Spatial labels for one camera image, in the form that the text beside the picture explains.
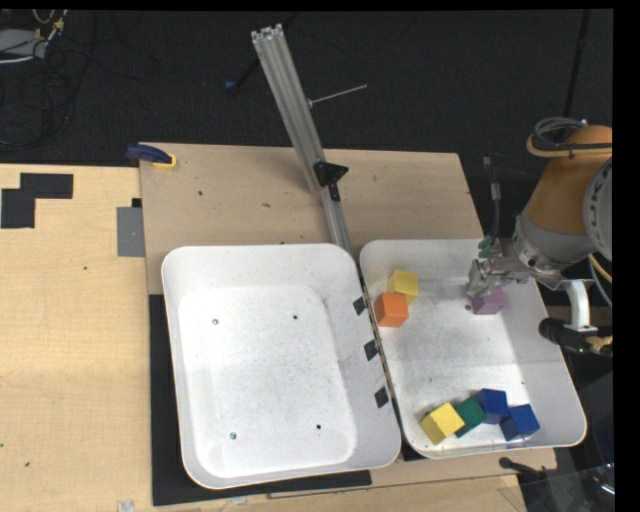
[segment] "green cube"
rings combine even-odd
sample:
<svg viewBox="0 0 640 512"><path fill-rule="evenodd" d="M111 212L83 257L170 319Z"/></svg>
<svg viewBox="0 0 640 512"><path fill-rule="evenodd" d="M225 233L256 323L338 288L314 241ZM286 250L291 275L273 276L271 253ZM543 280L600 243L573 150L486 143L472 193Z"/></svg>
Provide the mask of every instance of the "green cube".
<svg viewBox="0 0 640 512"><path fill-rule="evenodd" d="M464 402L454 405L453 408L464 420L464 427L456 430L457 437L462 437L487 419L487 413L474 397L467 398Z"/></svg>

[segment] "toy block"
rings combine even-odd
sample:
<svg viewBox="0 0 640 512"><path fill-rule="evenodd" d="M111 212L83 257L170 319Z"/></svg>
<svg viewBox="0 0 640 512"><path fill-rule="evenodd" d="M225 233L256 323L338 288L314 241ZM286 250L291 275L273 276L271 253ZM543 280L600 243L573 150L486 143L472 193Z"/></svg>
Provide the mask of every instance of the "toy block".
<svg viewBox="0 0 640 512"><path fill-rule="evenodd" d="M484 423L497 425L502 420L509 417L507 394L504 391L484 388L473 396L487 415L487 419L484 420Z"/></svg>
<svg viewBox="0 0 640 512"><path fill-rule="evenodd" d="M400 327L409 318L407 297L403 293L385 292L373 305L376 321L381 327Z"/></svg>
<svg viewBox="0 0 640 512"><path fill-rule="evenodd" d="M500 428L507 441L516 437L527 438L537 430L540 424L530 404L509 407L509 417L500 423Z"/></svg>
<svg viewBox="0 0 640 512"><path fill-rule="evenodd" d="M418 274L396 269L387 279L387 291L404 293L407 296L407 304L411 304L418 298L419 282Z"/></svg>
<svg viewBox="0 0 640 512"><path fill-rule="evenodd" d="M464 427L456 430L457 437L462 437L487 419L487 413L474 397L467 398L464 402L454 405L453 408L464 421Z"/></svg>
<svg viewBox="0 0 640 512"><path fill-rule="evenodd" d="M505 304L504 290L501 286L496 286L491 293L484 297L474 297L471 299L471 307L476 315L495 315Z"/></svg>
<svg viewBox="0 0 640 512"><path fill-rule="evenodd" d="M453 408L451 402L447 402L427 414L420 422L420 426L431 442L438 444L464 427L464 420Z"/></svg>

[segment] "blue cube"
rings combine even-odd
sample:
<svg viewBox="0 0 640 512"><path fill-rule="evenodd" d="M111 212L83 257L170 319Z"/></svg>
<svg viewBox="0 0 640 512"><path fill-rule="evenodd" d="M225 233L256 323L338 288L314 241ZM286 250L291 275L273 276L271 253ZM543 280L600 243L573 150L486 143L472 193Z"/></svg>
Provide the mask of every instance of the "blue cube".
<svg viewBox="0 0 640 512"><path fill-rule="evenodd" d="M540 430L540 424L530 404L509 407L509 417L500 423L500 428L507 441L516 437L525 439Z"/></svg>
<svg viewBox="0 0 640 512"><path fill-rule="evenodd" d="M484 423L497 425L502 420L509 417L507 394L504 391L484 388L473 396L487 415L487 419L484 420Z"/></svg>

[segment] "metal extrusion bar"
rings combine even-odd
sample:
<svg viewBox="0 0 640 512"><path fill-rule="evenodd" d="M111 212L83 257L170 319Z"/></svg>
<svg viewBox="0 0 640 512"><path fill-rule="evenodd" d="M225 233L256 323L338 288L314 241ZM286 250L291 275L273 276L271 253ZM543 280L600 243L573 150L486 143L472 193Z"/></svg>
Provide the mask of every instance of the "metal extrusion bar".
<svg viewBox="0 0 640 512"><path fill-rule="evenodd" d="M251 33L251 39L287 133L302 164L309 188L312 192L321 192L333 243L351 254L351 241L342 205L339 200L331 197L328 187L320 186L313 168L317 162L326 160L282 26L276 25L275 28L267 27L260 32L254 31Z"/></svg>

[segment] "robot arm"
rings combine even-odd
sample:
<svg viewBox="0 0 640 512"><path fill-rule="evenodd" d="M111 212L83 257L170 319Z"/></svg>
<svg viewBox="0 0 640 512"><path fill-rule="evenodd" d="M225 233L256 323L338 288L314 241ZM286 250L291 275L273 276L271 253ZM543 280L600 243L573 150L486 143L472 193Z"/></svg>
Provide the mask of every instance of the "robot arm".
<svg viewBox="0 0 640 512"><path fill-rule="evenodd" d="M545 133L574 130L565 142ZM554 291L567 292L572 318L566 324L546 319L540 333L566 348L600 352L602 339L589 321L586 289L592 280L569 280L562 272L600 252L613 261L612 130L571 119L545 119L534 128L528 150L549 158L510 239L495 239L473 260L467 294L487 295L495 286L533 278Z"/></svg>

